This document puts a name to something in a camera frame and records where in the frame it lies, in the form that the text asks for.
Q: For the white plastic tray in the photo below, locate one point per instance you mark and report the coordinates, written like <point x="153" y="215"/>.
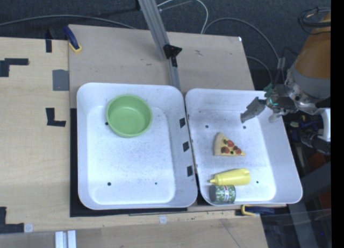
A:
<point x="242" y="163"/>
<point x="129" y="166"/>

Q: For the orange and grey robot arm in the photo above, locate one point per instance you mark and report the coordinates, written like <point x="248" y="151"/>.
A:
<point x="314" y="58"/>

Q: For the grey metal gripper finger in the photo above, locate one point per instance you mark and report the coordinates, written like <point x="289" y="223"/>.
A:
<point x="274" y="117"/>
<point x="252" y="109"/>

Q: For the brown flat board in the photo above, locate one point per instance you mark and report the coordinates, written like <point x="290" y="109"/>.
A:
<point x="121" y="56"/>

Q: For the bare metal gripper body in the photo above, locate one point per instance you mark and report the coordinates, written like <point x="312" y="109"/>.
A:
<point x="293" y="99"/>

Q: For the green bowl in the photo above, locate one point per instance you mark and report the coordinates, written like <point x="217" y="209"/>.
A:
<point x="129" y="116"/>

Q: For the black cylinder on white bracket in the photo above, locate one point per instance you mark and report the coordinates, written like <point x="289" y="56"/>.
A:
<point x="314" y="139"/>

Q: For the green labelled can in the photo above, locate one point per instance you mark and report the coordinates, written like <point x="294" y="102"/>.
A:
<point x="224" y="194"/>

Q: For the toy pizza slice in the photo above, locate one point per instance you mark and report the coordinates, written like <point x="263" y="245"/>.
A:
<point x="227" y="147"/>

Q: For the yellow squeeze bottle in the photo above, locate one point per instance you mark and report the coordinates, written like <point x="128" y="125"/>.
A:
<point x="233" y="177"/>

